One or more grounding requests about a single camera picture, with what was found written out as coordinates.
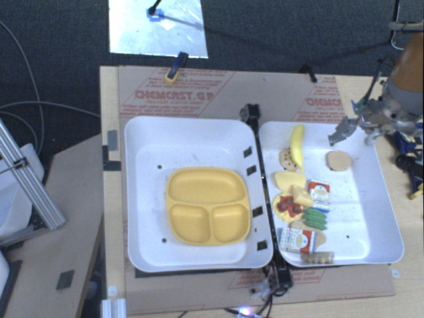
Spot yellow banana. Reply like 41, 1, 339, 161
290, 124, 306, 173

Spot red and white carton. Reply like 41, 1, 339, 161
277, 227, 317, 255
307, 179, 331, 213

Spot thin black rod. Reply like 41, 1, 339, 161
248, 117, 286, 274

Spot white plastic tray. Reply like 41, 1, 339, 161
258, 121, 405, 268
124, 115, 275, 274

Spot round tan bread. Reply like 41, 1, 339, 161
325, 150, 352, 172

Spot yellow cheese wedge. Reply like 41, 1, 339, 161
291, 184, 315, 209

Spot green pea pods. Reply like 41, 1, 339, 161
301, 207, 329, 231

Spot chocolate chip biscuit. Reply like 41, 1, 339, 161
278, 147, 299, 173

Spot tan ridged biscuit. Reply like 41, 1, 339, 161
300, 250, 335, 265

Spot flat yellow cheese slice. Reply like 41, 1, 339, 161
274, 170, 307, 192

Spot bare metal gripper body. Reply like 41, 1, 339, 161
358, 97, 423, 137

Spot brown cardboard board red print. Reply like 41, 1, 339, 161
117, 65, 397, 316

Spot yellow pizza slice red topping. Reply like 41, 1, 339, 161
272, 193, 304, 224

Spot yellow divided plate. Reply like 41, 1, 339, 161
165, 166, 252, 247

